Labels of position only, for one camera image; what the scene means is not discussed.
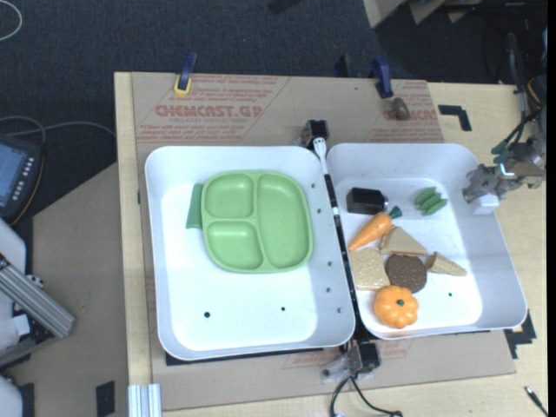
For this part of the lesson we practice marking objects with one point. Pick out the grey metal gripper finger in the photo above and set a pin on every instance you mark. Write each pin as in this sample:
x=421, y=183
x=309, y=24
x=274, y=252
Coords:
x=506, y=186
x=477, y=183

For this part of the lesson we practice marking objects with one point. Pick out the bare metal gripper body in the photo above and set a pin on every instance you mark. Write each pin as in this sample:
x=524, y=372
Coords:
x=530, y=170

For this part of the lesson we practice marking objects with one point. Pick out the small white block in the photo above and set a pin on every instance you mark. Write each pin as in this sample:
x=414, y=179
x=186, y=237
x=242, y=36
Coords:
x=484, y=205

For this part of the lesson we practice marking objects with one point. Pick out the green pea pods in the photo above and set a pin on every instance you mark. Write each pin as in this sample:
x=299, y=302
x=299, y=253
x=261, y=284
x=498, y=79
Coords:
x=429, y=201

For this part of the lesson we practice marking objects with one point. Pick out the white plastic tray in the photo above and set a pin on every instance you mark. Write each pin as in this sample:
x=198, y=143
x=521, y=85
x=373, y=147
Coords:
x=460, y=241
x=243, y=315

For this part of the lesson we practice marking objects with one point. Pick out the beige ice cream cone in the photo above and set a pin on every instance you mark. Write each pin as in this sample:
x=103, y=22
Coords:
x=445, y=265

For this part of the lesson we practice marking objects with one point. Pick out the tan sandwich wedge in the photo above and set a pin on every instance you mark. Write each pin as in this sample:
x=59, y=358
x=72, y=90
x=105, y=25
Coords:
x=401, y=243

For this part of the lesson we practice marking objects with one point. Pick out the small black bottle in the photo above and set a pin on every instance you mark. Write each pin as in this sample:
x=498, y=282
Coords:
x=364, y=200

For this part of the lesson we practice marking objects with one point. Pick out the brown round biscuit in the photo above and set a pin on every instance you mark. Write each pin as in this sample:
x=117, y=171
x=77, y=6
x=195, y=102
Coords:
x=406, y=273

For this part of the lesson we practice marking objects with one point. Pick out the orange carrot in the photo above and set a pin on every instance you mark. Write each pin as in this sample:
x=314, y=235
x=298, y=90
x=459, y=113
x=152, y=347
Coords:
x=371, y=230

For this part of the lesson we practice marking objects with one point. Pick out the beige cracker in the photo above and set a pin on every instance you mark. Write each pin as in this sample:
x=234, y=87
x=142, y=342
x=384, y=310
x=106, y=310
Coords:
x=368, y=269

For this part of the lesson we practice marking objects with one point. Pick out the orange pumpkin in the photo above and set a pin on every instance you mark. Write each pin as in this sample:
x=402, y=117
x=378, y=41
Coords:
x=394, y=307

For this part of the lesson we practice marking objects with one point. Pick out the thin black and white rod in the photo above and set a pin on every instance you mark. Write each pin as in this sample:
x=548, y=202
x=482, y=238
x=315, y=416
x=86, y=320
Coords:
x=320, y=150

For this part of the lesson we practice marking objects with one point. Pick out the green divided plate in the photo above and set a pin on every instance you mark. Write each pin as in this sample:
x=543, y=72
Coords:
x=278, y=224

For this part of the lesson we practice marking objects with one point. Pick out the brown cardboard board red print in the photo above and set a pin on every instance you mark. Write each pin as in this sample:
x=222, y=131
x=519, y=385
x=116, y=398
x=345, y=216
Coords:
x=260, y=382

